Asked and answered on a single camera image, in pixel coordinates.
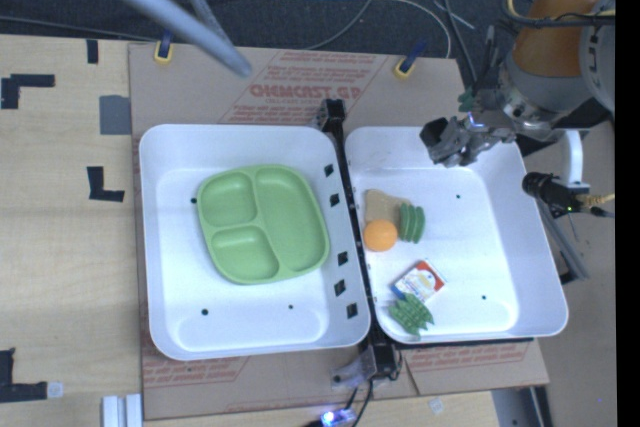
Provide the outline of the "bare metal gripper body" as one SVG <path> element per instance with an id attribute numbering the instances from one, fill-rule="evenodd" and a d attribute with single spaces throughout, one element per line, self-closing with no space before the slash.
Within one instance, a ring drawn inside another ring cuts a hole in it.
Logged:
<path id="1" fill-rule="evenodd" d="M 544 141 L 554 123 L 553 111 L 524 100 L 462 100 L 458 110 L 465 114 L 455 137 L 461 151 L 486 151 L 518 135 Z"/>

